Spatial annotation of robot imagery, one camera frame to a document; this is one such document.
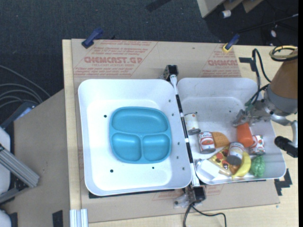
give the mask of white object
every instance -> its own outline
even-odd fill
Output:
[[[173,86],[161,79],[89,79],[78,89],[84,177],[95,195],[184,188],[192,179],[182,122]],[[170,156],[155,164],[129,164],[113,154],[112,113],[127,106],[161,110],[171,127]]]
[[[197,112],[201,131],[219,131],[230,142],[237,140],[232,122],[257,91],[257,84],[245,78],[185,78],[177,87],[183,113]],[[78,95],[85,184],[91,193],[105,196],[189,185],[193,175],[175,90],[170,83],[162,79],[89,79],[81,83]],[[172,134],[172,150],[167,159],[156,164],[128,164],[114,156],[109,143],[110,116],[114,110],[125,106],[151,107],[167,116]],[[219,174],[210,180],[201,174],[200,180],[206,184],[220,184],[284,176],[285,161],[274,144],[276,136],[271,122],[256,123],[251,133],[264,136],[267,153],[262,178],[249,173],[235,179]],[[201,154],[197,136],[189,135],[188,140],[194,161],[208,159],[222,149]]]
[[[219,131],[230,142],[237,141],[237,130],[232,122],[240,109],[245,109],[245,103],[256,93],[257,84],[247,78],[184,78],[178,83],[178,91],[185,114],[197,112],[201,131]],[[232,179],[230,176],[219,174],[213,180],[201,176],[200,180],[206,184],[220,184],[231,182],[255,181],[275,179],[284,176],[286,165],[280,148],[274,144],[275,132],[271,121],[260,121],[251,126],[253,135],[263,135],[265,173],[263,177],[254,177],[250,173],[244,177]],[[200,153],[196,136],[189,136],[194,161],[208,159],[212,154]]]
[[[10,137],[4,129],[0,127],[0,143],[1,145],[10,151]],[[0,194],[6,192],[9,189],[10,183],[10,171],[0,164]]]
[[[200,133],[197,115],[195,113],[189,113],[184,115],[186,129],[189,135]]]
[[[230,17],[232,15],[232,12],[230,10],[224,10],[220,13],[222,18],[227,18]]]
[[[0,226],[11,227],[10,217],[2,210],[0,210]]]
[[[200,178],[207,178],[213,180],[219,175],[220,168],[209,160],[201,160],[196,164],[196,173]]]

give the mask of can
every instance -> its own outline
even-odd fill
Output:
[[[231,165],[241,165],[243,157],[244,146],[239,142],[232,142],[229,145],[228,155],[226,161]]]
[[[198,134],[199,129],[198,118],[196,113],[189,113],[184,115],[186,129],[189,135]]]
[[[198,134],[201,154],[215,152],[214,138],[211,132],[205,131]]]
[[[264,141],[262,135],[253,135],[254,143],[250,146],[250,154],[263,155],[265,154]]]

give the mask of banana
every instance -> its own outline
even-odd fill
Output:
[[[232,178],[235,178],[237,176],[239,176],[239,177],[245,176],[250,171],[250,166],[251,166],[250,156],[246,151],[244,151],[242,163],[241,163],[239,169],[237,170],[237,172],[234,175],[232,175]]]

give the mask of blue tray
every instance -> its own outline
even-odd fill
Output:
[[[127,163],[158,163],[171,152],[171,132],[166,115],[147,107],[121,107],[109,123],[114,155]]]

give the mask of green broccoli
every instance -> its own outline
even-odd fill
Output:
[[[262,177],[265,172],[265,161],[263,156],[256,156],[251,161],[250,173],[254,176]]]

